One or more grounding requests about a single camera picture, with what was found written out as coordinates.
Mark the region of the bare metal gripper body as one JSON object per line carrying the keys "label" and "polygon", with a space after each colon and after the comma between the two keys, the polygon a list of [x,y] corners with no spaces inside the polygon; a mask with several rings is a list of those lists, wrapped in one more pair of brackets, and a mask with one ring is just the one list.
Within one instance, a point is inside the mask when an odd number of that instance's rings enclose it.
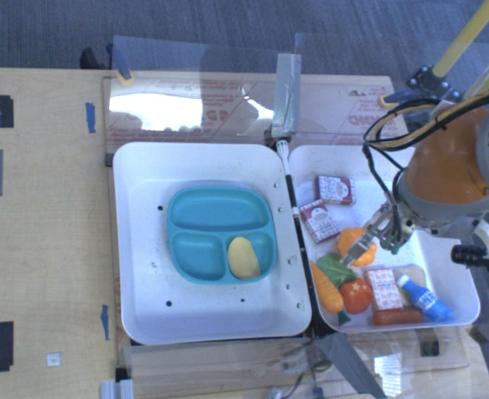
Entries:
{"label": "bare metal gripper body", "polygon": [[363,244],[377,240],[382,249],[398,253],[412,236],[415,225],[394,204],[383,204],[363,226]]}

